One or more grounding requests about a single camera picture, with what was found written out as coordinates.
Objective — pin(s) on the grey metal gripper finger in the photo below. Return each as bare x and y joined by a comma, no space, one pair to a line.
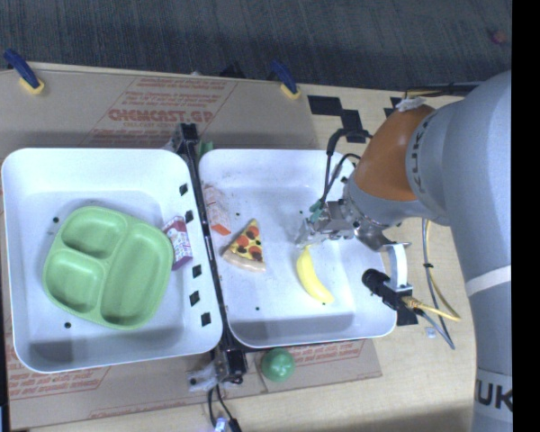
320,237
304,234

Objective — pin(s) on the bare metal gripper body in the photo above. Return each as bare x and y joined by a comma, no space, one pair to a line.
337,218

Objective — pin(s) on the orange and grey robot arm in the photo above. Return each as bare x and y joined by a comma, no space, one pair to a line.
472,187

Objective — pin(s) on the yellow banana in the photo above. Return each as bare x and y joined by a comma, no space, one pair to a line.
309,277

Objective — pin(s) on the white plastic tray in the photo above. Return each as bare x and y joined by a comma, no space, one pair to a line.
40,173
279,182

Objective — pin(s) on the toy pizza slice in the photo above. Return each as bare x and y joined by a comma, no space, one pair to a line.
248,250

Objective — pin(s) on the orange and white carton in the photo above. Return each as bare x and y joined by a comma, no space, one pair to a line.
217,209

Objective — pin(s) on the thin black and white rod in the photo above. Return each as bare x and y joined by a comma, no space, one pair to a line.
207,236

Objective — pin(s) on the purple and white carton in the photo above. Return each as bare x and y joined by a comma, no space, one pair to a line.
180,243

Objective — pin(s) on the green toy pepper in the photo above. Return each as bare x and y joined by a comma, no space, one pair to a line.
278,364

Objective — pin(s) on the green divided plate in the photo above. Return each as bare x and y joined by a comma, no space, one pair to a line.
108,268

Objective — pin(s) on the brown cardboard board red print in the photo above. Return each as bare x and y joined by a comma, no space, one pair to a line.
72,110

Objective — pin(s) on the black cylinder on white bracket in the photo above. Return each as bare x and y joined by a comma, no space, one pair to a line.
382,285

